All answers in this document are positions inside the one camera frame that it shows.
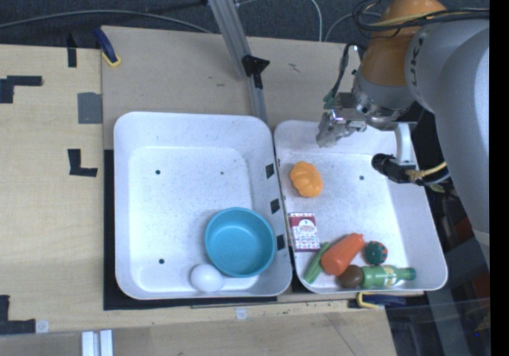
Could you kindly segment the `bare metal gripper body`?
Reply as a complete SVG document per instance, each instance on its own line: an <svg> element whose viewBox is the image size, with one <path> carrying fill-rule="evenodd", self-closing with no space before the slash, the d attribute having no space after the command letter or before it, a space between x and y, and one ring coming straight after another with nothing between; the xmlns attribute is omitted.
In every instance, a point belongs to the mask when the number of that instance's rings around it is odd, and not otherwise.
<svg viewBox="0 0 509 356"><path fill-rule="evenodd" d="M391 130L394 123L405 114L405 109L384 107L363 93L339 93L332 104L332 116L336 124L344 123L354 132L362 132L368 126L377 130Z"/></svg>

